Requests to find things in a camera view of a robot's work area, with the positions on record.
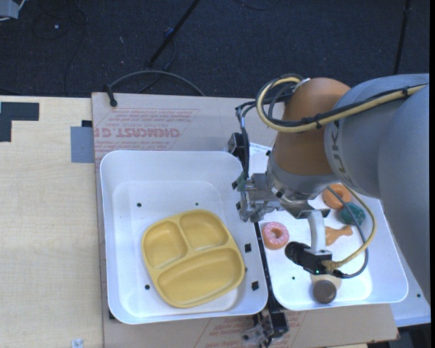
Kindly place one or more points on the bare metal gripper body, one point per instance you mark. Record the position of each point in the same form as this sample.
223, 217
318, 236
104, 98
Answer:
262, 190

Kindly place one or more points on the pink doughnut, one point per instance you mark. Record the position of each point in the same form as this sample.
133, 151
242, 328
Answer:
268, 238

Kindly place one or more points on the brown cardboard board red print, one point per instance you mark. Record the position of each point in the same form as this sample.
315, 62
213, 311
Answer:
159, 129

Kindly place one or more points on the orange fish-shaped biscuit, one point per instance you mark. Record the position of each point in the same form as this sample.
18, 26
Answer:
335, 235

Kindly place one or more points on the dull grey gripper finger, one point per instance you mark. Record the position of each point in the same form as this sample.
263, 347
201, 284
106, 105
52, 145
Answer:
245, 213
260, 212

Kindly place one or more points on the white plastic tray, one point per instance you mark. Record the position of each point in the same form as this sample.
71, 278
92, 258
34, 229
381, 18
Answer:
130, 267
380, 267

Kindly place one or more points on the brown round biscuit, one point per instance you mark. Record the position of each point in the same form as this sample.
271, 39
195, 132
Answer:
324, 292

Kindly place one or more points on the orange doughnut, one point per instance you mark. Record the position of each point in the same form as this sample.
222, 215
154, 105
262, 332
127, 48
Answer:
331, 201

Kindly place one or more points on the thin black rod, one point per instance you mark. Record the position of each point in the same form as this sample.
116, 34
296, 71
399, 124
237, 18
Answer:
265, 270

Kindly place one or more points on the green broccoli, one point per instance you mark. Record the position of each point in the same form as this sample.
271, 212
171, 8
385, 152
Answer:
353, 214

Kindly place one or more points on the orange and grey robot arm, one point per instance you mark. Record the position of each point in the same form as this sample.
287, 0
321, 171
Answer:
377, 140

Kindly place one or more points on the black cylinder on white bracket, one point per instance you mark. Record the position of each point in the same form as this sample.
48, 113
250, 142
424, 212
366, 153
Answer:
308, 257

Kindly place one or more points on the yellow divided plate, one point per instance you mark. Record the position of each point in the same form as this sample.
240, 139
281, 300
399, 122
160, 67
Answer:
195, 267

